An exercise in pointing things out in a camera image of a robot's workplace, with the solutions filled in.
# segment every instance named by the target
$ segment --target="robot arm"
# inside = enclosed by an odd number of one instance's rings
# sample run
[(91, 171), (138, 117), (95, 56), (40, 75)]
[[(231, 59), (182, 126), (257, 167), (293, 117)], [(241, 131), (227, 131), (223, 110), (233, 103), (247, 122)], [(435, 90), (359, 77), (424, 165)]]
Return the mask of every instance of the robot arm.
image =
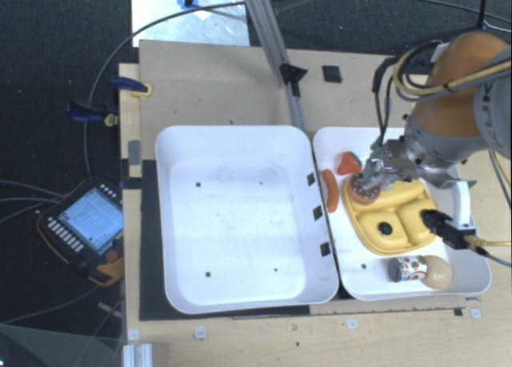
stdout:
[(450, 92), (418, 100), (404, 134), (366, 161), (362, 188), (386, 189), (395, 181), (417, 178), (450, 188), (460, 181), (454, 176), (456, 164), (476, 151), (492, 149), (510, 159), (510, 65), (477, 86), (452, 92), (447, 84), (506, 60), (510, 46), (489, 34), (463, 34), (450, 43), (426, 85), (445, 86)]

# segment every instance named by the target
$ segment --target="black connector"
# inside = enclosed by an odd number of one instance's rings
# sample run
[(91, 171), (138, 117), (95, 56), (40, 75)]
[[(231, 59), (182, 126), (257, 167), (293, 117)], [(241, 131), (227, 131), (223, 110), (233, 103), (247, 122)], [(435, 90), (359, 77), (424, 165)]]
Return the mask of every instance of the black connector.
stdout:
[(443, 212), (439, 212), (433, 209), (424, 209), (421, 212), (423, 224), (429, 229), (430, 232), (435, 233), (442, 241), (448, 246), (455, 250), (469, 249), (470, 244), (466, 241), (465, 237), (474, 236), (476, 230), (455, 229), (452, 225), (449, 225), (447, 221), (451, 221), (452, 218)]

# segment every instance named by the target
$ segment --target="brown sausage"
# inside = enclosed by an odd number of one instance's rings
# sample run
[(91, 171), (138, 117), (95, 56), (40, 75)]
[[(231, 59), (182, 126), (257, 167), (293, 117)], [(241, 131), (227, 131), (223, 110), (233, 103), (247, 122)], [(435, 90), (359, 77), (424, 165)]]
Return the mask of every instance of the brown sausage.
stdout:
[(327, 212), (333, 213), (338, 208), (339, 203), (338, 183), (331, 170), (323, 170), (322, 178), (327, 187)]

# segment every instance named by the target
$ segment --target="blue screen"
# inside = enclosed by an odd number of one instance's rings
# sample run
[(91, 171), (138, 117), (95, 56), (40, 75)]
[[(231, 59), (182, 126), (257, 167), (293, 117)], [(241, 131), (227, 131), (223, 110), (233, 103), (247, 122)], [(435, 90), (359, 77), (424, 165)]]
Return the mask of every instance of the blue screen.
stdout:
[(103, 193), (92, 189), (58, 217), (97, 253), (106, 251), (122, 230), (122, 211)]

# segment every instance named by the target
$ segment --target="orange button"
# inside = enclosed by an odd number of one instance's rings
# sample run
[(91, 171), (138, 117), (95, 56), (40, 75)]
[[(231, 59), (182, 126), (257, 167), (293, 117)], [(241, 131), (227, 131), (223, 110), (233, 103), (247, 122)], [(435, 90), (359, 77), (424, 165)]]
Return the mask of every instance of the orange button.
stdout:
[(109, 263), (114, 263), (119, 259), (119, 254), (115, 250), (111, 249), (105, 253), (105, 259)]

